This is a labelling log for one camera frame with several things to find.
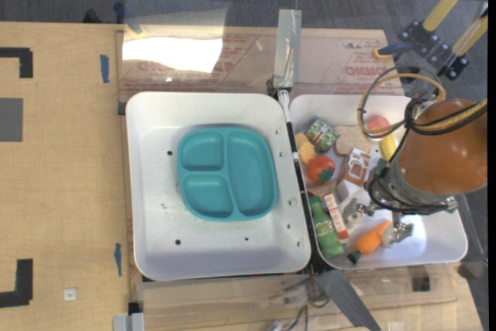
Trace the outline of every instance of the red tomato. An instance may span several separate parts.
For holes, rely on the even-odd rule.
[[[323,184],[331,179],[336,169],[334,161],[327,156],[317,156],[308,162],[308,177],[316,184]]]

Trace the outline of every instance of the toy carrot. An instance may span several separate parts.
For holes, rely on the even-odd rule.
[[[391,221],[387,219],[360,236],[355,242],[356,251],[349,254],[348,259],[356,264],[362,254],[367,255],[373,253],[381,244],[382,235],[390,223]]]

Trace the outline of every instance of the teal divided plate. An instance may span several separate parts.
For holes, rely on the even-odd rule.
[[[209,221],[260,218],[277,200],[269,146],[248,129],[208,127],[188,133],[177,149],[177,173],[184,204]]]

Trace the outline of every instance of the black corner marker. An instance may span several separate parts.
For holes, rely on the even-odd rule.
[[[0,308],[29,305],[33,299],[33,260],[17,260],[15,290],[0,292]]]
[[[33,52],[27,47],[0,47],[0,58],[19,58],[19,78],[33,78]]]

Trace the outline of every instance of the gray square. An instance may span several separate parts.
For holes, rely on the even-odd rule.
[[[0,142],[22,141],[22,98],[0,98]]]

